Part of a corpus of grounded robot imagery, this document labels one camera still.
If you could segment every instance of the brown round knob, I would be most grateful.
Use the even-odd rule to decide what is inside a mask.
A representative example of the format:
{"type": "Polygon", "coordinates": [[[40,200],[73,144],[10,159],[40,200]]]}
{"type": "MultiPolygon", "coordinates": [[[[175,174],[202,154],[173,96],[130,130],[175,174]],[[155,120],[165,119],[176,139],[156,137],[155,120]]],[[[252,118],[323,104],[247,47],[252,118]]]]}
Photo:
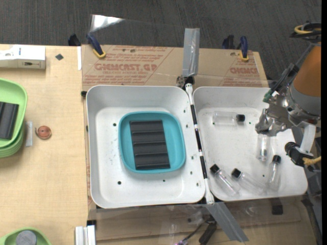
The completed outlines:
{"type": "Polygon", "coordinates": [[[51,129],[48,126],[43,125],[37,129],[36,134],[41,139],[46,140],[51,137],[51,129]]]}

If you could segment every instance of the white tray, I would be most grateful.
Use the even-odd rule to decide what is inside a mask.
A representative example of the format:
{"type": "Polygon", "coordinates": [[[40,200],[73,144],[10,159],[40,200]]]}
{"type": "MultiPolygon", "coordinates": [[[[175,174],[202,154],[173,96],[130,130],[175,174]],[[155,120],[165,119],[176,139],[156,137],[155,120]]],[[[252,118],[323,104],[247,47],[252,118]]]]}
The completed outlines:
{"type": "Polygon", "coordinates": [[[174,86],[99,85],[88,91],[86,105],[90,190],[98,206],[188,204],[203,198],[204,179],[186,92],[174,86]],[[186,150],[182,168],[170,173],[139,174],[124,166],[118,124],[125,114],[136,111],[164,111],[178,119],[186,150]]]}
{"type": "Polygon", "coordinates": [[[211,191],[220,200],[286,197],[302,195],[307,191],[308,181],[304,169],[295,165],[284,149],[287,142],[294,142],[291,130],[279,132],[276,137],[271,138],[272,155],[276,154],[282,158],[281,186],[278,192],[271,191],[258,196],[241,189],[240,196],[230,197],[216,184],[209,171],[216,163],[228,174],[234,168],[238,168],[251,174],[258,181],[266,182],[272,155],[266,162],[255,157],[258,134],[254,128],[262,109],[269,107],[262,102],[266,92],[267,88],[200,87],[193,93],[211,191]],[[234,127],[213,125],[213,113],[218,110],[245,114],[244,125],[234,127]]]}

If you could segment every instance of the clear plastic sheet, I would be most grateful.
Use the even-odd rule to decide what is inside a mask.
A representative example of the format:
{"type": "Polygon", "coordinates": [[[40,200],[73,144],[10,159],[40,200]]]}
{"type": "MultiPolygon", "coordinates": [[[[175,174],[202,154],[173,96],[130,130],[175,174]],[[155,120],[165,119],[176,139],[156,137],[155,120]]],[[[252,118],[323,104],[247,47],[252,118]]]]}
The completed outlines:
{"type": "MultiPolygon", "coordinates": [[[[98,59],[90,44],[82,46],[82,90],[99,84],[181,87],[185,28],[91,15],[88,32],[102,45],[106,57],[98,59]]],[[[194,89],[239,86],[268,90],[276,82],[266,80],[259,53],[249,51],[249,61],[243,62],[239,50],[202,48],[201,36],[200,29],[199,70],[194,89]]],[[[88,150],[86,153],[89,187],[88,150]]],[[[237,227],[233,225],[237,222],[247,238],[242,242],[237,232],[234,239],[228,236],[226,227],[224,230],[217,224],[204,201],[102,209],[93,202],[89,189],[88,219],[97,222],[98,244],[206,244],[201,241],[209,226],[213,231],[207,244],[320,244],[322,227],[315,217],[321,211],[312,206],[319,207],[320,203],[321,207],[321,187],[316,186],[319,173],[308,176],[310,190],[314,186],[315,191],[301,196],[225,202],[231,213],[226,216],[229,227],[237,227]]]]}

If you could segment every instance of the blue bowl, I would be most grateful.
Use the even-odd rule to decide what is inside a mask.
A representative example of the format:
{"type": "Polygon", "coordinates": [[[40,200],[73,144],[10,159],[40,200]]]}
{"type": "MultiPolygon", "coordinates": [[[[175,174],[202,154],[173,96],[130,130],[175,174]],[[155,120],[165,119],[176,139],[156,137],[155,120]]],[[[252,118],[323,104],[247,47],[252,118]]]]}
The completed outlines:
{"type": "Polygon", "coordinates": [[[131,112],[122,117],[119,122],[119,148],[121,158],[130,171],[139,174],[167,173],[183,166],[186,159],[185,143],[181,126],[178,120],[167,112],[131,112]],[[169,156],[170,168],[163,169],[135,169],[130,121],[162,120],[163,130],[169,156]]]}

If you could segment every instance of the gray floor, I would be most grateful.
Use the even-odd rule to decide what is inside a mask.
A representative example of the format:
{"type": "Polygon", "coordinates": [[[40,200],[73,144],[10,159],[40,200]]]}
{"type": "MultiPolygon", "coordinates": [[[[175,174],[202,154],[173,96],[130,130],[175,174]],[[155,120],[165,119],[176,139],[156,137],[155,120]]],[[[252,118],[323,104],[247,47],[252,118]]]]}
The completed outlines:
{"type": "MultiPolygon", "coordinates": [[[[321,4],[322,0],[0,0],[0,43],[67,45],[72,33],[85,43],[90,14],[102,14],[200,28],[202,48],[221,48],[230,34],[237,45],[244,35],[249,49],[261,54],[267,76],[277,80],[307,47],[303,40],[289,38],[294,27],[307,20],[321,22],[321,4]]],[[[183,34],[172,35],[171,29],[148,37],[130,28],[125,35],[135,43],[144,39],[147,45],[182,46],[183,34]]],[[[116,40],[108,37],[100,42],[112,41],[116,40]]]]}

